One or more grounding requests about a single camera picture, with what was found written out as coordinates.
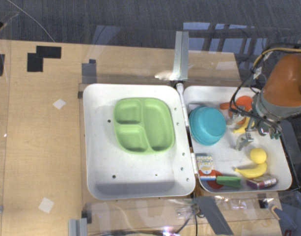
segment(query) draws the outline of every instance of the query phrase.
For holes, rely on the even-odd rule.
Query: green eraser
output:
[[[241,178],[240,177],[226,177],[226,176],[217,176],[217,184],[222,184],[226,186],[232,186],[236,188],[241,187]]]

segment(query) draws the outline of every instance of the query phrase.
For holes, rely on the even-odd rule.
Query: white tray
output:
[[[175,143],[166,152],[132,154],[116,142],[113,109],[118,100],[153,97],[170,109]],[[195,187],[180,97],[168,86],[89,85],[83,93],[87,185],[97,199],[185,196]]]
[[[203,105],[219,109],[222,102],[229,102],[236,88],[230,87],[202,87],[192,86],[184,91],[184,100],[187,106],[188,113],[195,107]],[[254,93],[248,88],[242,88],[236,99],[239,96],[247,95],[253,97]],[[229,118],[227,110],[220,110],[224,117]],[[195,153],[206,153],[212,156],[215,170],[220,171],[224,175],[238,176],[241,175],[234,171],[236,167],[254,165],[249,159],[249,151],[252,148],[262,148],[267,152],[267,173],[277,178],[277,185],[265,189],[265,191],[280,191],[286,190],[291,186],[292,177],[289,166],[283,151],[280,140],[272,140],[269,135],[262,137],[258,132],[252,132],[254,142],[241,151],[234,148],[237,137],[240,133],[233,134],[232,130],[237,126],[227,126],[225,135],[219,142],[212,146],[204,146],[192,139],[193,150]],[[221,189],[211,188],[207,182],[202,181],[202,186],[209,192],[213,193],[230,193],[230,192],[260,192],[263,190],[255,190],[246,184],[246,178],[243,178],[242,187],[240,189],[224,186]]]

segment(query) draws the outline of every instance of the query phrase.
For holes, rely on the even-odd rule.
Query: yellow cable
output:
[[[262,52],[261,55],[257,57],[257,59],[256,59],[255,62],[254,62],[253,67],[256,67],[256,65],[257,65],[257,63],[259,62],[259,60],[260,60],[266,53],[273,52],[273,51],[287,51],[287,52],[301,53],[301,49],[284,48],[284,47],[271,48],[271,49],[268,49],[268,50]]]

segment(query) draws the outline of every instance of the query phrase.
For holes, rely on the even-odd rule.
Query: toy banana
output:
[[[246,121],[241,127],[239,127],[238,129],[233,129],[233,133],[245,133],[245,129],[248,125],[248,122],[249,122],[249,117],[246,118]]]
[[[260,177],[261,175],[263,175],[265,173],[267,169],[267,163],[261,163],[258,164],[255,168],[252,169],[238,169],[236,168],[235,171],[239,172],[240,174],[242,174],[244,177],[246,178],[256,178],[256,177]]]

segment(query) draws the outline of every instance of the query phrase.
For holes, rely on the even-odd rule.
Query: wooden floor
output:
[[[37,45],[60,46],[62,57],[44,59],[43,73],[27,72],[27,53],[35,53]],[[0,77],[0,205],[4,206],[0,214],[1,236],[66,236],[68,220],[79,219],[86,203],[92,204],[97,222],[88,225],[91,233],[110,227],[147,230],[166,224],[179,228],[184,223],[175,215],[180,204],[173,200],[100,202],[86,196],[88,190],[82,186],[78,99],[82,63],[96,59],[99,80],[112,80],[120,74],[140,81],[171,70],[173,50],[6,41],[0,43],[0,52],[5,54],[6,69]],[[197,79],[200,75],[207,84],[221,81],[223,73],[216,69],[217,55],[212,58],[214,68],[202,66],[203,60],[210,57],[203,52],[190,55],[194,64],[190,76]],[[234,61],[231,54],[221,58],[223,62]],[[239,82],[237,67],[226,70],[225,76],[230,78],[225,84]],[[66,102],[61,109],[53,106],[59,99]],[[53,202],[49,213],[39,209],[44,198]],[[219,203],[234,234],[280,235],[278,221],[259,208],[256,196],[249,198],[248,208],[239,211]],[[198,222],[198,235],[214,235],[206,219]],[[194,232],[191,220],[182,235]]]

